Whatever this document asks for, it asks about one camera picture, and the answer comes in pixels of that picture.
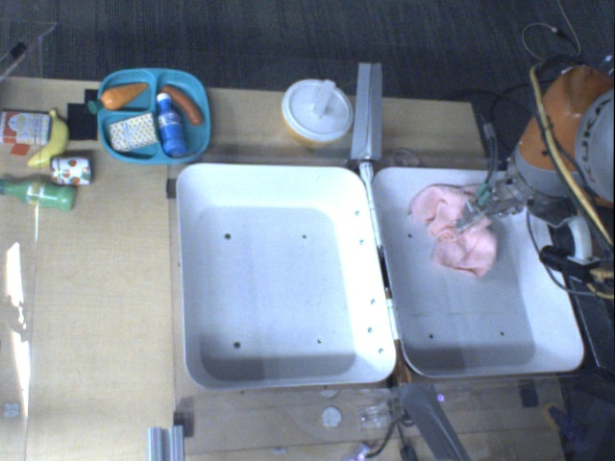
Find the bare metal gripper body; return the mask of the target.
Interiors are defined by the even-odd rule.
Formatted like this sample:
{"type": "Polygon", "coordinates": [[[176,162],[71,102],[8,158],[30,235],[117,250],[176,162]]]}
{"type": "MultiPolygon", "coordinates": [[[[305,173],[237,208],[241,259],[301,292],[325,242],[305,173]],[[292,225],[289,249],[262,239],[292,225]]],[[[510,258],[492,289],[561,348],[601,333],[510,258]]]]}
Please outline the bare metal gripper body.
{"type": "Polygon", "coordinates": [[[480,186],[480,212],[486,216],[518,214],[530,198],[531,189],[521,178],[492,178],[480,186]]]}

